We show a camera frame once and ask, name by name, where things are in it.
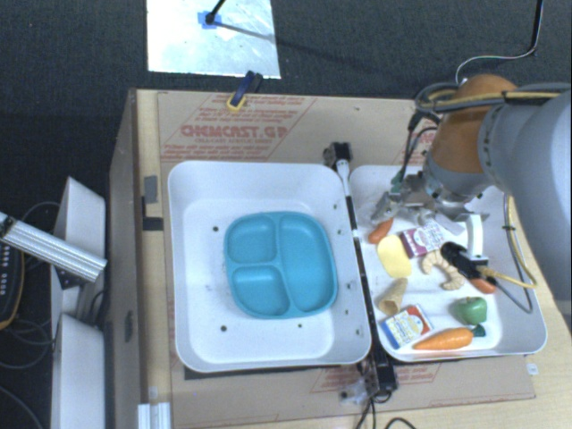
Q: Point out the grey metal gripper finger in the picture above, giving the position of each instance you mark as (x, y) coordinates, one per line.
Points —
(420, 217)
(381, 210)

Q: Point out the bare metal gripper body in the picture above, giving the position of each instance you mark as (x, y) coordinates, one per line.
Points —
(422, 195)

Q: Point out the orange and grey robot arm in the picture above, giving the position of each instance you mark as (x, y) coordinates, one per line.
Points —
(523, 150)

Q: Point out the small orange carrot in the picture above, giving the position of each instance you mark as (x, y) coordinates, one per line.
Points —
(381, 231)

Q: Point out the purple and white carton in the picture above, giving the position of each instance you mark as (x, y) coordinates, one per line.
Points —
(420, 241)

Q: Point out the thin black and white rod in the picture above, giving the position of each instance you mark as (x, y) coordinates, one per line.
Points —
(357, 244)

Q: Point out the yellow cheese block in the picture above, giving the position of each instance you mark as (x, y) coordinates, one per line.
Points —
(394, 257)

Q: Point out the beige croissant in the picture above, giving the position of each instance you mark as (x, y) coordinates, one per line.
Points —
(451, 280)

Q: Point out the beige ice cream cone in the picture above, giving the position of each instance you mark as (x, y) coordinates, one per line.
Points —
(394, 295)

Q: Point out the small orange sausage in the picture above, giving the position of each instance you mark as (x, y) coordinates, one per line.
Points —
(483, 285)

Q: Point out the blue divided plate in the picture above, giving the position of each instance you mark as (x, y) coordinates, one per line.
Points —
(295, 257)

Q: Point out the green apple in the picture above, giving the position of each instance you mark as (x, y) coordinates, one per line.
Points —
(471, 310)

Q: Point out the red and yellow carton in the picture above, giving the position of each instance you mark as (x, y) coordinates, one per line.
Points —
(406, 326)

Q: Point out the large orange carrot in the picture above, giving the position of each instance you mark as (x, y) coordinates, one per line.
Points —
(447, 340)

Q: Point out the brown cardboard board red print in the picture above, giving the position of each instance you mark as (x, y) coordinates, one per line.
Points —
(268, 128)

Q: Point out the white plastic tray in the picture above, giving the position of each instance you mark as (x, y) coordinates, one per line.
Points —
(505, 333)
(201, 284)

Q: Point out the black cylinder on white bracket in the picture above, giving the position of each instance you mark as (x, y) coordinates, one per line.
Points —
(460, 257)

